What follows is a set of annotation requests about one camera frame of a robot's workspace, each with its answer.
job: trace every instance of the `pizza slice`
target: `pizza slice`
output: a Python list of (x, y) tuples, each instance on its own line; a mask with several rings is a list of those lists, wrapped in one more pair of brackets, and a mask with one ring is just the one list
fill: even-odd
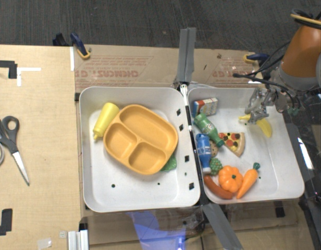
[(224, 140), (224, 145), (236, 156), (240, 157), (243, 154), (245, 148), (245, 134), (243, 132), (221, 132), (218, 136)]

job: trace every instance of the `green vegetable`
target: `green vegetable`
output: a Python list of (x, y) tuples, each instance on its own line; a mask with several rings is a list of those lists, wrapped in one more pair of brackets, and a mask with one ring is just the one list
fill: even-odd
[(219, 161), (218, 158), (212, 157), (209, 166), (212, 170), (211, 175), (215, 176), (218, 174), (218, 172), (223, 168), (221, 161)]
[(174, 153), (170, 156), (169, 160), (166, 162), (161, 171), (169, 171), (177, 167), (177, 160)]

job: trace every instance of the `yellow plate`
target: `yellow plate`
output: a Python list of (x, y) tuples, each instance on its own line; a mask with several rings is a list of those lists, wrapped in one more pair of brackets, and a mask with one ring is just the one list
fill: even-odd
[(104, 134), (107, 152), (140, 174), (155, 174), (166, 164), (178, 144), (176, 129), (141, 105), (123, 108)]

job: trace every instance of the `toy food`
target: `toy food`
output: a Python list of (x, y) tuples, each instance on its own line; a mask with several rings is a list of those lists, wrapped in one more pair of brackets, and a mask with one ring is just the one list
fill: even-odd
[(212, 171), (209, 166), (209, 161), (212, 157), (212, 153), (208, 135), (201, 133), (196, 135), (196, 148), (197, 154), (199, 155), (199, 160), (202, 165), (202, 173), (209, 174)]
[(100, 115), (97, 119), (96, 124), (93, 128), (94, 139), (97, 140), (99, 137), (103, 137), (104, 133), (110, 124), (110, 122), (115, 118), (115, 116), (119, 113), (120, 109), (112, 103), (106, 103)]
[(177, 159), (174, 154), (172, 154), (169, 160), (166, 162), (164, 167), (161, 168), (160, 171), (169, 171), (175, 169), (177, 167)]
[(235, 193), (242, 185), (243, 176), (238, 168), (226, 165), (218, 173), (218, 182), (224, 190)]
[(236, 156), (240, 157), (245, 148), (245, 134), (243, 132), (219, 133), (218, 136), (223, 139), (225, 146), (229, 148)]
[(211, 158), (209, 162), (209, 166), (212, 170), (211, 171), (212, 176), (216, 176), (219, 173), (219, 171), (223, 168), (221, 161), (219, 161), (218, 158), (214, 158), (214, 157)]
[(224, 141), (218, 137), (218, 131), (216, 127), (210, 122), (210, 120), (207, 119), (205, 114), (198, 114), (194, 118), (194, 124), (198, 126), (203, 134), (207, 134), (209, 138), (216, 143), (217, 147), (224, 145)]
[(206, 116), (216, 114), (217, 98), (208, 98), (203, 100), (194, 101), (192, 116), (195, 117), (199, 113), (203, 113)]
[(215, 157), (218, 153), (218, 147), (213, 140), (209, 140), (209, 144), (211, 145), (212, 157)]
[[(239, 117), (239, 119), (244, 119), (244, 120), (249, 120), (251, 117), (250, 114), (247, 114), (245, 116), (241, 116)], [(272, 128), (270, 123), (268, 122), (268, 120), (266, 118), (263, 119), (259, 119), (256, 121), (256, 124), (259, 126), (259, 128), (262, 130), (262, 132), (264, 133), (264, 135), (266, 135), (268, 138), (271, 137), (272, 134)]]
[(255, 183), (256, 179), (258, 178), (258, 169), (260, 168), (259, 163), (253, 164), (253, 169), (249, 169), (243, 178), (242, 186), (239, 188), (237, 193), (237, 199), (241, 198)]
[(232, 199), (232, 193), (222, 189), (218, 186), (212, 179), (210, 175), (205, 175), (203, 177), (204, 184), (208, 187), (213, 194), (217, 195), (222, 199)]

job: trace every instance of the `toy banana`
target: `toy banana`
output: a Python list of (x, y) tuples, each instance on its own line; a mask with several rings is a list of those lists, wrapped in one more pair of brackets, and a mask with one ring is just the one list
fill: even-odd
[[(245, 116), (239, 117), (239, 119), (249, 120), (251, 117), (250, 114), (247, 114)], [(263, 118), (256, 121), (256, 124), (259, 126), (259, 128), (262, 130), (262, 132), (269, 138), (271, 137), (272, 129), (271, 125), (269, 124), (268, 120)]]

